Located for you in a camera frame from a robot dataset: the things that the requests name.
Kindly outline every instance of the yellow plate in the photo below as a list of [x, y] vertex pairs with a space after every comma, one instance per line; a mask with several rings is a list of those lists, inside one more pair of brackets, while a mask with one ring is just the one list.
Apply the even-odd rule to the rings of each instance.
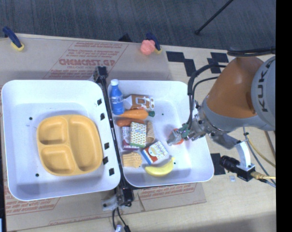
[[86, 174], [102, 163], [98, 129], [86, 116], [61, 115], [44, 119], [37, 129], [37, 144], [42, 165], [54, 175]]

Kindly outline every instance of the bottle label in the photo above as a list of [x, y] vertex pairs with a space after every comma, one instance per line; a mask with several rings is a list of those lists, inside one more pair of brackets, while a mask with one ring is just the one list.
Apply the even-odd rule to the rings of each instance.
[[123, 102], [122, 95], [120, 95], [120, 96], [112, 96], [111, 97], [111, 103], [112, 104], [118, 104], [118, 103], [122, 103], [122, 102]]

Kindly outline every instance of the table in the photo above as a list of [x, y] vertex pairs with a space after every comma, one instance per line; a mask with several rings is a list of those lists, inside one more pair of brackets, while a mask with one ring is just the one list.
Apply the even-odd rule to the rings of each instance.
[[[215, 49], [201, 49], [190, 47], [177, 47], [163, 45], [163, 52], [159, 55], [153, 53], [151, 56], [142, 56], [137, 54], [139, 49], [138, 43], [118, 43], [118, 42], [105, 42], [94, 41], [85, 39], [68, 39], [58, 37], [46, 37], [46, 36], [34, 36], [17, 34], [21, 41], [28, 42], [28, 40], [37, 40], [39, 46], [35, 49], [28, 49], [25, 52], [18, 53], [15, 50], [10, 50], [9, 39], [0, 39], [0, 90], [4, 83], [12, 79], [53, 79], [53, 78], [75, 78], [75, 79], [87, 79], [91, 77], [91, 73], [94, 69], [83, 69], [84, 76], [81, 76], [76, 69], [61, 69], [62, 64], [65, 64], [65, 59], [77, 58], [77, 47], [72, 47], [71, 40], [80, 43], [81, 51], [78, 55], [87, 57], [87, 47], [91, 45], [101, 45], [105, 51], [96, 55], [98, 64], [106, 65], [108, 71], [110, 71], [110, 78], [117, 77], [118, 79], [143, 79], [143, 80], [177, 80], [187, 82], [189, 77], [187, 73], [194, 68], [198, 69], [210, 62], [219, 61], [220, 64], [227, 63], [231, 59], [230, 56], [226, 56], [226, 51]], [[66, 50], [62, 51], [59, 56], [63, 42], [67, 43]], [[12, 57], [9, 57], [7, 51], [11, 51]], [[32, 54], [32, 58], [26, 58], [29, 56], [29, 52]], [[44, 64], [38, 62], [38, 58], [35, 54], [40, 54], [39, 59], [44, 59]], [[270, 56], [260, 57], [262, 60], [267, 60]], [[138, 70], [135, 73], [130, 72], [132, 66], [138, 66]], [[201, 74], [201, 79], [207, 78], [212, 73], [207, 72]], [[207, 95], [208, 91], [212, 87], [213, 81], [204, 82], [197, 88], [195, 98], [199, 102]], [[275, 162], [275, 135], [265, 133], [264, 131], [247, 128], [250, 139], [254, 145], [272, 162]], [[238, 129], [232, 133], [231, 136], [244, 140], [243, 130]], [[238, 158], [237, 151], [228, 151], [221, 146], [213, 143], [208, 137], [206, 137], [211, 154], [220, 153], [221, 155], [228, 155], [230, 157]], [[266, 161], [261, 159], [265, 169], [270, 175], [275, 175], [275, 169]], [[256, 160], [252, 158], [252, 163], [256, 165], [256, 170], [261, 172]], [[239, 178], [235, 178], [235, 174], [226, 173], [221, 175], [215, 175], [207, 182], [201, 183], [203, 189], [196, 193], [195, 198], [190, 196], [190, 199], [194, 200], [190, 202], [174, 199], [175, 203], [178, 203], [176, 207], [171, 207], [159, 210], [151, 210], [144, 212], [131, 212], [129, 208], [122, 210], [122, 218], [129, 225], [131, 231], [148, 232], [148, 231], [259, 231], [259, 232], [273, 232], [276, 231], [276, 189], [270, 185], [264, 184], [257, 180], [251, 180], [245, 182]], [[110, 193], [100, 193], [100, 198], [106, 198]], [[6, 195], [6, 210], [12, 209], [16, 203], [7, 198]], [[44, 212], [47, 214], [50, 210], [53, 210], [55, 205], [51, 201], [44, 206]], [[69, 201], [71, 208], [74, 208], [74, 203], [86, 203], [83, 198], [72, 199]], [[63, 220], [61, 222], [50, 223], [42, 225], [39, 223], [40, 216], [37, 216], [37, 221], [33, 221], [33, 213], [19, 214], [19, 218], [23, 217], [29, 221], [31, 226], [25, 226], [25, 222], [18, 222], [17, 213], [7, 214], [8, 229], [11, 231], [27, 231], [32, 232], [44, 232], [44, 231], [97, 231], [97, 232], [109, 232], [113, 231], [112, 218], [105, 213], [105, 215], [98, 216], [85, 216], [85, 219], [76, 219], [77, 222], [71, 220]]]

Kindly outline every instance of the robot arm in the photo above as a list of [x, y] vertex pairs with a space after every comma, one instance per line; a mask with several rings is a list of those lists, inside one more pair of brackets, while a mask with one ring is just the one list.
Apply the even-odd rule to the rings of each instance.
[[[257, 57], [232, 60], [224, 68], [202, 105], [197, 107], [198, 113], [191, 115], [192, 118], [181, 128], [171, 132], [168, 145], [178, 144], [181, 140], [196, 140], [208, 134], [214, 142], [227, 149], [236, 147], [241, 161], [236, 160], [234, 163], [245, 171], [245, 180], [251, 179], [248, 173], [254, 171], [254, 165], [250, 163], [247, 145], [228, 133], [239, 127], [275, 130], [275, 69], [275, 56], [266, 62]], [[198, 74], [193, 74], [189, 80], [188, 95]], [[224, 158], [222, 164], [232, 166], [229, 161], [231, 159]]]

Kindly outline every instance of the hole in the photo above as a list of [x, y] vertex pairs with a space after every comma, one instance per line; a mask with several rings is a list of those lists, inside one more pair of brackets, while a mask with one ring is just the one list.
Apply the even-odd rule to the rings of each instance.
[[115, 173], [114, 169], [111, 168], [111, 169], [109, 170], [109, 176], [113, 175], [114, 173]]
[[108, 163], [108, 157], [103, 158], [103, 165], [105, 165], [106, 163]]

